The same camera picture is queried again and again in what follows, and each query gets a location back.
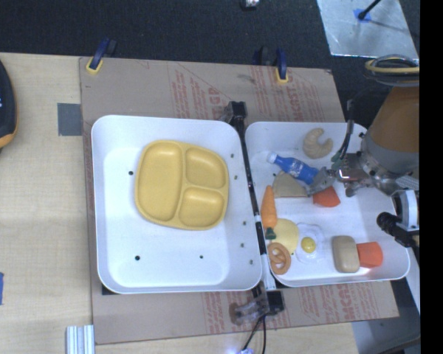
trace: cardboard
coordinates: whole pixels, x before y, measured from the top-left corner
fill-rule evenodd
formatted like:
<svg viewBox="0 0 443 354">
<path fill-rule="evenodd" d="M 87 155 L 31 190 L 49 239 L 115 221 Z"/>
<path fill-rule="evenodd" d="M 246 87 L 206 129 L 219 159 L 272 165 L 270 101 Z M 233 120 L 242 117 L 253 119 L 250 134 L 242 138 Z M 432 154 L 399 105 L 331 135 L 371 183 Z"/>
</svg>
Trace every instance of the cardboard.
<svg viewBox="0 0 443 354">
<path fill-rule="evenodd" d="M 289 68 L 279 84 L 273 67 L 104 58 L 89 74 L 80 59 L 83 146 L 92 312 L 96 344 L 248 331 L 230 308 L 253 300 L 251 291 L 119 295 L 97 274 L 90 130 L 107 114 L 218 119 L 229 101 L 245 101 L 247 123 L 343 122 L 333 77 L 325 69 Z M 390 282 L 282 288 L 285 310 L 267 329 L 397 317 Z"/>
</svg>

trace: toy bottle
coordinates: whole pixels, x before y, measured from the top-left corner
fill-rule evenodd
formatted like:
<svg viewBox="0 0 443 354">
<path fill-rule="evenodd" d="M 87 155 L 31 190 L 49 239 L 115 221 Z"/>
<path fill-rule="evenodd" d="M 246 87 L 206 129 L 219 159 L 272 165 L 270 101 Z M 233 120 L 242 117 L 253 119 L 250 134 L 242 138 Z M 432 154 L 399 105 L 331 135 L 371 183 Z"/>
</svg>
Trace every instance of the toy bottle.
<svg viewBox="0 0 443 354">
<path fill-rule="evenodd" d="M 290 174 L 297 180 L 305 182 L 310 185 L 314 177 L 318 173 L 317 168 L 310 167 L 299 159 L 293 157 L 282 157 L 277 153 L 271 152 L 267 161 L 271 164 L 277 164 L 285 173 Z"/>
</svg>

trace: black surface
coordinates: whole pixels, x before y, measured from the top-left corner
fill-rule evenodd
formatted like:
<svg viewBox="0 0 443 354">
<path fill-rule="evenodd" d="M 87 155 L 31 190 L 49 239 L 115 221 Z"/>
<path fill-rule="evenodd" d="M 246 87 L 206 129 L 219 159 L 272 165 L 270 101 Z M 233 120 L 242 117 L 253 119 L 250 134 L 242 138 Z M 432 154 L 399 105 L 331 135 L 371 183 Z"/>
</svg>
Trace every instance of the black surface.
<svg viewBox="0 0 443 354">
<path fill-rule="evenodd" d="M 110 37 L 116 58 L 251 64 L 260 47 L 281 47 L 287 66 L 332 70 L 343 111 L 370 85 L 367 59 L 330 55 L 316 0 L 239 1 L 0 0 L 0 52 L 90 56 Z M 420 0 L 399 1 L 419 54 Z M 368 127 L 386 93 L 378 85 L 356 121 Z"/>
</svg>

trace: wooden table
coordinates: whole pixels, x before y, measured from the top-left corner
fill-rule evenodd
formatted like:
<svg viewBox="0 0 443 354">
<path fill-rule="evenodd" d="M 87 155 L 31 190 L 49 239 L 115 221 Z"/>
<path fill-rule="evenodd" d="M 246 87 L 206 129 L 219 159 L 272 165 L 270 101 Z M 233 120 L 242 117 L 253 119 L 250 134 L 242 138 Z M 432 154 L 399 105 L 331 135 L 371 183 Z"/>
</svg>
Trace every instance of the wooden table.
<svg viewBox="0 0 443 354">
<path fill-rule="evenodd" d="M 80 103 L 78 57 L 0 53 L 19 104 L 0 154 L 0 353 L 65 353 L 66 327 L 92 324 L 83 143 L 58 134 Z M 96 353 L 237 353 L 249 333 L 99 345 Z M 250 347 L 260 352 L 262 331 Z M 357 353 L 350 323 L 267 331 L 267 353 Z"/>
</svg>

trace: toy donut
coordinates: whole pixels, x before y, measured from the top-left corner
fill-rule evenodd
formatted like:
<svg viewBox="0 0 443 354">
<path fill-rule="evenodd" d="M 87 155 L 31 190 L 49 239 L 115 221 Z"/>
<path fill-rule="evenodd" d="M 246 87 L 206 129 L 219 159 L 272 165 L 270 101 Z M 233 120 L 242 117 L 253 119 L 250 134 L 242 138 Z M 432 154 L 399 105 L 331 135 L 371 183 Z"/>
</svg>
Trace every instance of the toy donut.
<svg viewBox="0 0 443 354">
<path fill-rule="evenodd" d="M 281 243 L 269 244 L 267 246 L 267 254 L 274 274 L 282 275 L 289 270 L 292 259 L 287 248 Z"/>
</svg>

